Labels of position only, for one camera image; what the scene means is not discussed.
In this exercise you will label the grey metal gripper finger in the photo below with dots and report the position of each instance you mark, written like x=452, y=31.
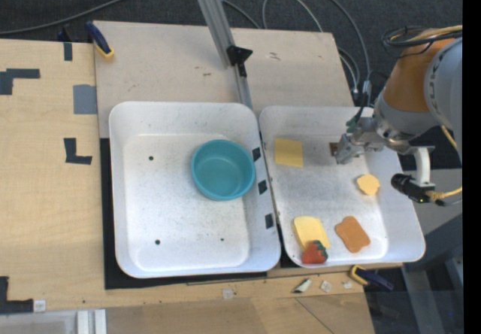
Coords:
x=341, y=144
x=349, y=156

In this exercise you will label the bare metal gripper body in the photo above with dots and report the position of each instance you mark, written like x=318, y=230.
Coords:
x=370, y=135

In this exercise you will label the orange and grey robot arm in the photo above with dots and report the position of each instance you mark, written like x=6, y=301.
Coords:
x=409, y=88

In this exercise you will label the small yellow biscuit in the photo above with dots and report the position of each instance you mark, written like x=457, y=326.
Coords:
x=368, y=184

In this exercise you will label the white plastic tray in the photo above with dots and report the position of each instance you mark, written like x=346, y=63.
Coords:
x=323, y=197
x=169, y=193

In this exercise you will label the orange toast slice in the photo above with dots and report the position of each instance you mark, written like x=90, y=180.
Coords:
x=352, y=234

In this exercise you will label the yellow bread slice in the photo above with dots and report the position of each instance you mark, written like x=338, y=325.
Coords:
x=310, y=230

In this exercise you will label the red strawberry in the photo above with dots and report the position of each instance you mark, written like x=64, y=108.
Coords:
x=312, y=254

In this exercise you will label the blue bowl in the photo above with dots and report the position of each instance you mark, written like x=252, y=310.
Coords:
x=221, y=170

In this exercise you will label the pale wood board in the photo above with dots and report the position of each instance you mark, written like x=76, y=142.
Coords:
x=169, y=61

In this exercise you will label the black cylinder on white bracket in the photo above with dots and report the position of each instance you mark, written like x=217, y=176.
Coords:
x=411, y=186

